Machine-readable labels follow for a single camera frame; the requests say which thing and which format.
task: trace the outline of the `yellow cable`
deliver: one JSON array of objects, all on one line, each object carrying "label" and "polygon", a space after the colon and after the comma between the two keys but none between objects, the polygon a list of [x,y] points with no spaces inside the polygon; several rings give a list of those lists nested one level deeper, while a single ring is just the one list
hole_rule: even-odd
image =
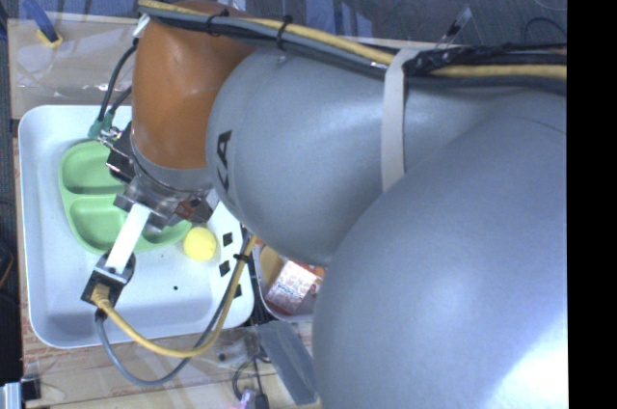
[{"label": "yellow cable", "polygon": [[[138,3],[140,6],[154,8],[155,10],[164,10],[175,13],[210,17],[210,15],[206,13],[196,12],[195,10],[189,10],[188,8],[182,8],[181,6],[169,3],[162,3],[160,1],[139,0]],[[235,18],[249,21],[252,23],[257,23],[273,30],[279,30],[283,25],[282,21],[277,21],[273,19],[244,18],[236,16]],[[367,47],[366,45],[362,45],[361,43],[348,41],[347,39],[344,39],[342,37],[302,25],[294,25],[293,23],[290,23],[285,27],[285,32],[290,32],[306,39],[312,39],[314,41],[319,41],[321,43],[331,45],[332,47],[336,47],[340,50],[356,54],[357,56],[369,59],[375,63],[379,63],[385,66],[389,66],[394,57],[392,54],[388,54],[388,52],[382,52],[380,50],[374,49],[373,47]],[[451,78],[519,75],[544,76],[548,78],[566,80],[567,67],[562,65],[453,65],[435,69],[431,71],[431,74],[435,76],[448,76]]]},{"label": "yellow cable", "polygon": [[[256,236],[253,235],[249,240],[249,243],[247,244],[246,250],[244,252],[245,257],[250,255],[253,247],[255,246],[255,242]],[[170,347],[165,347],[163,345],[154,343],[149,339],[146,339],[143,335],[141,335],[133,327],[131,327],[130,324],[124,318],[122,318],[122,316],[112,306],[111,302],[109,301],[109,287],[104,286],[103,284],[98,284],[94,287],[92,300],[98,308],[106,312],[107,315],[112,320],[114,320],[114,322],[116,322],[116,324],[124,331],[126,335],[128,335],[131,339],[133,339],[135,342],[139,343],[146,349],[149,349],[152,352],[161,354],[163,356],[172,356],[175,358],[192,358],[208,350],[219,337],[219,334],[223,329],[225,319],[227,318],[227,315],[229,313],[229,308],[231,308],[231,302],[233,301],[234,293],[238,287],[238,283],[240,282],[240,276],[243,269],[244,260],[240,260],[233,275],[231,276],[231,287],[229,288],[229,295],[225,301],[225,305],[223,306],[223,310],[221,311],[221,315],[219,316],[214,330],[212,331],[206,342],[204,342],[199,347],[194,347],[192,349],[172,349]]]}]

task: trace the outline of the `teal connector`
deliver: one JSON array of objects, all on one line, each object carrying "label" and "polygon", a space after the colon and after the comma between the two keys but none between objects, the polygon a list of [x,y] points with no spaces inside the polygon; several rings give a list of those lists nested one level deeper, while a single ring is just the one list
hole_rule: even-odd
[{"label": "teal connector", "polygon": [[114,113],[108,112],[105,114],[103,121],[99,121],[96,119],[90,129],[88,130],[88,138],[93,140],[98,140],[101,131],[109,131],[112,127],[112,122],[114,121]]}]

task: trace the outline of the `green divided plate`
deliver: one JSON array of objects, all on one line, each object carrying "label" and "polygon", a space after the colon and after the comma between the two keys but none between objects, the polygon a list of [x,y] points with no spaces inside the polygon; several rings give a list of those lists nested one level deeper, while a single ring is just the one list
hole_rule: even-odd
[{"label": "green divided plate", "polygon": [[[124,187],[109,174],[108,156],[107,147],[88,141],[68,149],[60,162],[60,193],[68,224],[77,241],[98,255],[112,248],[128,215],[114,206]],[[176,243],[190,229],[191,223],[183,221],[162,232],[143,232],[135,252]]]}]

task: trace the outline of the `yellow round object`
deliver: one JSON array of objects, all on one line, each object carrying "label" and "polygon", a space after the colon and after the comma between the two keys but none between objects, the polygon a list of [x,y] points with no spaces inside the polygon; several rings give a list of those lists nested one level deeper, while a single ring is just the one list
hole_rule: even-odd
[{"label": "yellow round object", "polygon": [[216,236],[207,228],[193,228],[183,241],[184,253],[197,261],[206,261],[216,253]]}]

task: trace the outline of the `white strap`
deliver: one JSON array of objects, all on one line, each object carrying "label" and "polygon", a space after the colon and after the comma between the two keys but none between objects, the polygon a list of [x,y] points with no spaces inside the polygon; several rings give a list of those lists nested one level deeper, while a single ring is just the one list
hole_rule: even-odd
[{"label": "white strap", "polygon": [[114,247],[109,254],[107,263],[105,263],[106,268],[115,268],[118,275],[124,271],[124,267],[128,263],[128,259],[131,258],[131,254],[137,245],[139,236],[142,235],[149,216],[150,209],[147,206],[142,204],[133,204],[131,206],[126,222],[124,222]]},{"label": "white strap", "polygon": [[392,59],[384,82],[382,118],[382,189],[388,190],[405,175],[405,73],[403,63],[417,54],[401,49]]}]

